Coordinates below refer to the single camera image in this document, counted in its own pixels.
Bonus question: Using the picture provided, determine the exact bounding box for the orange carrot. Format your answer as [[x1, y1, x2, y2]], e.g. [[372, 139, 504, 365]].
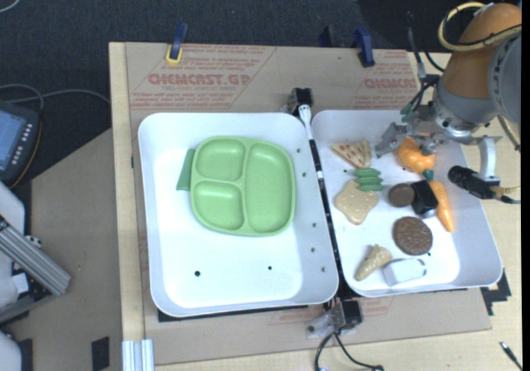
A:
[[422, 169, 455, 234]]

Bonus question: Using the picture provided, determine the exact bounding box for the green pea pod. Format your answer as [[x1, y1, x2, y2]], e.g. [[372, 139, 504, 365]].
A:
[[353, 166, 384, 193]]

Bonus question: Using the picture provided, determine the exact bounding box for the black cylinder on white bracket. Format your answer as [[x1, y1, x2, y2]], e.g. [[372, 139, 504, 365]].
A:
[[447, 135, 504, 200]]

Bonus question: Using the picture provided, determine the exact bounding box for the white plastic tray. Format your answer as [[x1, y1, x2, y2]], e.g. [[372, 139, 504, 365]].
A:
[[310, 108, 504, 298], [137, 112, 340, 318]]

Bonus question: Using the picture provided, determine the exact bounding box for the black cube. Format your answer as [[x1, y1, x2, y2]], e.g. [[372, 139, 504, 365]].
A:
[[410, 179, 440, 216]]

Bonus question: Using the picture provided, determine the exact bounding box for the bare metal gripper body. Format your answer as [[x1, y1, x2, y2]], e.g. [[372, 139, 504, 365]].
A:
[[403, 106, 481, 143]]

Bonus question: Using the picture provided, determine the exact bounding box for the brown round biscuit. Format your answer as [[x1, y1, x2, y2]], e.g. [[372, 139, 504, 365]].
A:
[[392, 215, 434, 257]]

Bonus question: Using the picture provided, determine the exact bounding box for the beige corn cob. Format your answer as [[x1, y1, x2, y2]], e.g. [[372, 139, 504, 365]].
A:
[[354, 243, 393, 282]]

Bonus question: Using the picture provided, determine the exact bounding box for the small brown round can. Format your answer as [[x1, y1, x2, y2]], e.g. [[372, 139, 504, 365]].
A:
[[387, 182, 417, 209]]

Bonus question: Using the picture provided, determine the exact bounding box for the brown cardboard board red print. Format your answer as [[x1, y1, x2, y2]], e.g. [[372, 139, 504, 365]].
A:
[[123, 42, 494, 366]]

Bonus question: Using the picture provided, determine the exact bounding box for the yellow pizza slice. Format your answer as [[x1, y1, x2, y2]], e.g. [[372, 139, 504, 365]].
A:
[[330, 139, 373, 170]]

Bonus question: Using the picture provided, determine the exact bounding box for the green divided plate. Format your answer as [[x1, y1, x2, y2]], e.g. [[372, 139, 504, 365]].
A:
[[176, 135, 296, 238]]

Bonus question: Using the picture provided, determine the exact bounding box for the thin black and white rod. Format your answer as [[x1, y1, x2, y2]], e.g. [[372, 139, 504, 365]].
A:
[[298, 104, 345, 305]]

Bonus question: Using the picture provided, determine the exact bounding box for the white carton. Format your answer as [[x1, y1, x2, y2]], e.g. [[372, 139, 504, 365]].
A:
[[381, 258, 428, 288]]

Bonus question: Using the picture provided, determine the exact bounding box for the beige bread slice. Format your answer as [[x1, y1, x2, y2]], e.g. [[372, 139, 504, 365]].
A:
[[334, 179, 380, 226]]

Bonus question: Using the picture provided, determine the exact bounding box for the orange pumpkin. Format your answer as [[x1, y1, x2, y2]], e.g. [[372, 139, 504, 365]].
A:
[[397, 136, 436, 174]]

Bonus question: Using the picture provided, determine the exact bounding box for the black block with thin wires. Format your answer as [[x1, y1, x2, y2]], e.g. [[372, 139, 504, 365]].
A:
[[289, 87, 313, 113], [306, 298, 364, 338]]

